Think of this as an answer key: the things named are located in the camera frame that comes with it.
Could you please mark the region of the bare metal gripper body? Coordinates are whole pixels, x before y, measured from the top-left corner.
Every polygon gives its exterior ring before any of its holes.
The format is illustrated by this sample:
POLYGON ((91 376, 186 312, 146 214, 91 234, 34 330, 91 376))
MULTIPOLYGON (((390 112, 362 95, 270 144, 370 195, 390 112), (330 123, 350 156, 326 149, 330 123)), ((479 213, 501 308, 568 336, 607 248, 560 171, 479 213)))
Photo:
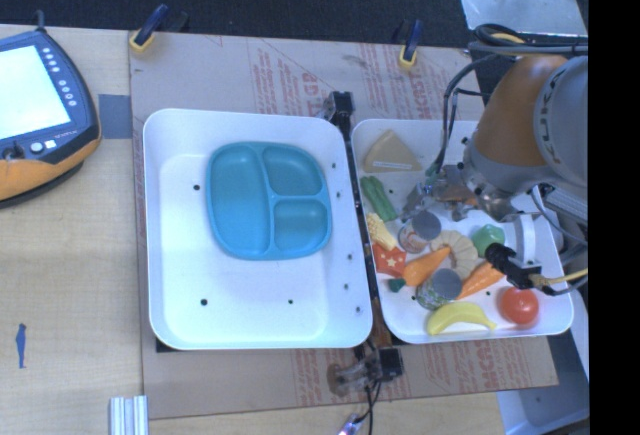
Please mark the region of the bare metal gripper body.
POLYGON ((456 203, 471 204, 496 222, 516 218, 516 208, 509 192, 490 184, 472 167, 464 164, 445 165, 436 176, 432 196, 451 212, 456 203))

